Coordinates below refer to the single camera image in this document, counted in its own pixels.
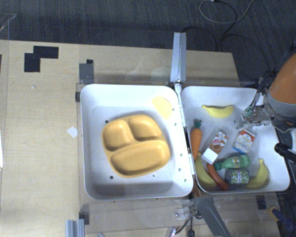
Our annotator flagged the green can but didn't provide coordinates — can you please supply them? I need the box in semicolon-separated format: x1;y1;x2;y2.
224;168;250;185

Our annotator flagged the white and brown carton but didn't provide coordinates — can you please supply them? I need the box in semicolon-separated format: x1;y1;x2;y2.
201;130;229;165

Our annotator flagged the green bottle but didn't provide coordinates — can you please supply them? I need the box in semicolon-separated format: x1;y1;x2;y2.
213;154;251;171

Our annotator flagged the orange carrot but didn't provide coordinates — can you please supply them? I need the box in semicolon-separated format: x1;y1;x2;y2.
190;118;204;161

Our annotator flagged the yellow divided plate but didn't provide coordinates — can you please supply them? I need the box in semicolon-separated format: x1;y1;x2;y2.
101;114;172;179

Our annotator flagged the pale wood board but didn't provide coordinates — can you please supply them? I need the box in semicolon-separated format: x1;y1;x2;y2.
78;44;283;237

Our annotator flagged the red sausage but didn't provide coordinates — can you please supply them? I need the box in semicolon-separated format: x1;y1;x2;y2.
206;163;229;191

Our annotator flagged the yellow banana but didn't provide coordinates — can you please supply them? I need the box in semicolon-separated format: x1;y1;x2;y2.
194;153;218;189
201;104;235;119
245;158;270;190

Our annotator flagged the pale yellow flat slice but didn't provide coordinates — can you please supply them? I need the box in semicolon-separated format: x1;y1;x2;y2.
151;95;174;120

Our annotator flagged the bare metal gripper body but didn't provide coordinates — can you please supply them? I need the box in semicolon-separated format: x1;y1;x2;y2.
253;103;275;126

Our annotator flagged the white plastic tray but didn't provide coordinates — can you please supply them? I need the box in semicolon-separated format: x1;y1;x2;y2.
79;83;194;202
181;85;292;196

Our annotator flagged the white orange and blue carton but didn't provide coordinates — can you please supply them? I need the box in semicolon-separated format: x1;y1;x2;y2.
232;128;257;155

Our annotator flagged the black cylinder on white bracket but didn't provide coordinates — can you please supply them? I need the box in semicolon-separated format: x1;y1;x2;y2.
273;127;296;163

